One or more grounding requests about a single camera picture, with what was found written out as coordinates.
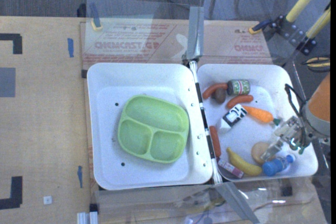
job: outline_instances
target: carrot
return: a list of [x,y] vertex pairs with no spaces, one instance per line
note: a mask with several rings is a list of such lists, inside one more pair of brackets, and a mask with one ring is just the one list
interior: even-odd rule
[[274,120],[273,115],[263,109],[253,108],[252,106],[243,105],[243,108],[247,111],[251,116],[261,120],[262,122],[268,123]]
[[202,94],[203,99],[208,99],[211,96],[211,94],[213,94],[218,88],[223,88],[224,90],[227,90],[227,83],[223,82],[211,85],[203,92]]
[[236,104],[252,102],[253,96],[250,94],[241,94],[233,97],[230,101],[227,102],[226,107],[228,109],[233,108]]
[[219,143],[219,138],[218,138],[216,127],[210,126],[209,131],[210,131],[212,144],[214,146],[215,155],[216,157],[220,157],[222,154],[222,150],[220,149],[220,143]]

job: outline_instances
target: green can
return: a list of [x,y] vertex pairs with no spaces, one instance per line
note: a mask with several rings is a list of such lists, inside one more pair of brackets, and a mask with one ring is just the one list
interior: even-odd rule
[[250,93],[250,83],[246,79],[230,80],[227,83],[228,95],[241,95]]

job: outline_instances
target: yellow banana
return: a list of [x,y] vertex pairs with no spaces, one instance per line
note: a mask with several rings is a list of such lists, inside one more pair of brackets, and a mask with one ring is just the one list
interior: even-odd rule
[[258,176],[263,171],[260,166],[248,163],[237,153],[233,152],[230,147],[226,148],[226,152],[229,156],[230,163],[243,171],[246,175],[249,176]]

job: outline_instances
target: blue plastic bottle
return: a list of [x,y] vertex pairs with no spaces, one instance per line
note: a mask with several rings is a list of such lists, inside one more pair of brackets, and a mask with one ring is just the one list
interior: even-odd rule
[[278,172],[285,170],[288,165],[295,161],[295,157],[292,154],[286,157],[277,157],[271,161],[265,162],[262,165],[262,171],[267,176],[273,176]]

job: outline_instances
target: green divided plate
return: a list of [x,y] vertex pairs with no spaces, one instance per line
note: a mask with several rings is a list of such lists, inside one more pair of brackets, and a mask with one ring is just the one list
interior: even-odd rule
[[159,163],[172,163],[183,153],[189,118],[180,106],[148,95],[135,95],[125,104],[118,141],[128,153]]

